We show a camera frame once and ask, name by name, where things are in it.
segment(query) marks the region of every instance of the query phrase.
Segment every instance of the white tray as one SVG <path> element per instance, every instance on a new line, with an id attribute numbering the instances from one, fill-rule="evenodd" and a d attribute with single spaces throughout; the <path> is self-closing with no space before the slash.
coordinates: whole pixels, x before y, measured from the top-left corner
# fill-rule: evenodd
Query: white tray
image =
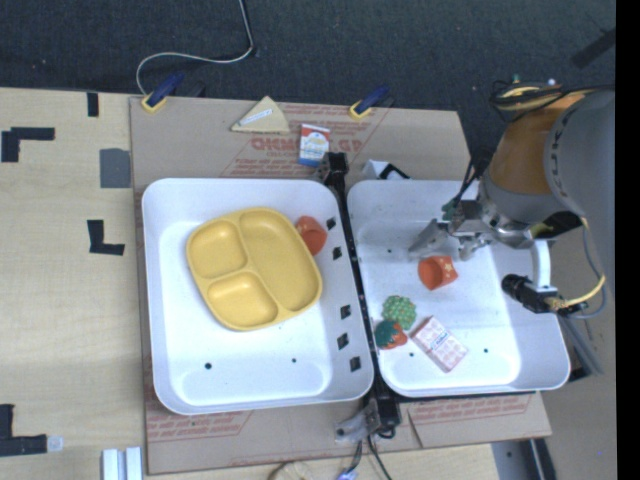
<path id="1" fill-rule="evenodd" d="M 348 194 L 356 249 L 372 326 L 390 295 L 409 297 L 417 306 L 412 330 L 435 316 L 469 352 L 449 373 L 442 372 L 414 343 L 378 351 L 381 375 L 407 397 L 436 397 L 546 390 L 568 378 L 570 363 L 557 318 L 533 314 L 503 294 L 504 275 L 532 276 L 530 253 L 501 244 L 458 259 L 459 278 L 429 291 L 408 253 L 418 233 L 459 190 L 454 181 L 362 181 Z M 465 197 L 472 197 L 472 190 Z"/>
<path id="2" fill-rule="evenodd" d="M 324 288 L 299 316 L 232 331 L 202 300 L 185 244 L 203 222 L 253 206 L 273 208 L 294 223 L 301 215 L 333 221 L 315 256 Z M 144 192 L 142 215 L 153 381 L 167 408 L 203 414 L 286 407 L 352 400 L 369 390 L 371 353 L 328 188 L 307 180 L 164 179 Z"/>

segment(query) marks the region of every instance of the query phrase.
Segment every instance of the red and white box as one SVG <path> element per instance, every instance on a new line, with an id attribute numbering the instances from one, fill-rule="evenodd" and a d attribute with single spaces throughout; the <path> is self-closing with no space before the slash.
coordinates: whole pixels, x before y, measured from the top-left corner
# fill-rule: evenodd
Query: red and white box
<path id="1" fill-rule="evenodd" d="M 467 354 L 467 348 L 434 316 L 411 333 L 411 339 L 440 369 L 448 373 Z"/>

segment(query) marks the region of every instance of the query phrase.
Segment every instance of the white cable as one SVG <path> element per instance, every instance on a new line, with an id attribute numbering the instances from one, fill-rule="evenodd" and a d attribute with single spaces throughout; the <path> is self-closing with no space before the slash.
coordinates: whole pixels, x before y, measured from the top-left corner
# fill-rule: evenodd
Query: white cable
<path id="1" fill-rule="evenodd" d="M 254 48 L 253 36 L 251 34 L 251 27 L 249 26 L 249 19 L 247 18 L 247 12 L 244 8 L 244 3 L 242 0 L 238 0 L 238 3 L 240 4 L 240 12 L 242 13 L 242 21 L 244 22 L 244 29 L 247 33 L 247 38 L 249 39 L 249 48 L 247 49 L 246 52 L 244 52 L 242 55 L 234 59 L 211 59 L 208 57 L 201 57 L 199 55 L 190 55 L 188 53 L 179 53 L 179 52 L 161 52 L 161 53 L 155 53 L 153 55 L 149 55 L 148 57 L 143 59 L 142 62 L 140 62 L 140 64 L 138 64 L 138 69 L 136 70 L 136 83 L 138 84 L 138 89 L 140 89 L 140 92 L 145 96 L 147 95 L 147 92 L 144 90 L 144 87 L 142 86 L 142 82 L 140 81 L 140 72 L 142 71 L 142 67 L 150 60 L 157 59 L 159 57 L 179 57 L 182 59 L 209 62 L 211 64 L 233 64 L 234 62 L 238 62 L 238 61 L 241 61 L 242 59 L 247 58 L 251 54 L 251 52 L 253 52 L 253 48 Z"/>

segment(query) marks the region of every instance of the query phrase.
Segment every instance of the red object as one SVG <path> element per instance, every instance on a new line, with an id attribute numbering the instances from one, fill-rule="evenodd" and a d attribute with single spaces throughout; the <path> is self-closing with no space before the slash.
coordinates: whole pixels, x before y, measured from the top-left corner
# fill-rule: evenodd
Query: red object
<path id="1" fill-rule="evenodd" d="M 430 256 L 420 261 L 418 276 L 429 290 L 435 290 L 458 279 L 451 256 Z"/>
<path id="2" fill-rule="evenodd" d="M 312 255 L 322 250 L 327 241 L 327 232 L 316 219 L 303 215 L 298 219 L 296 229 Z"/>

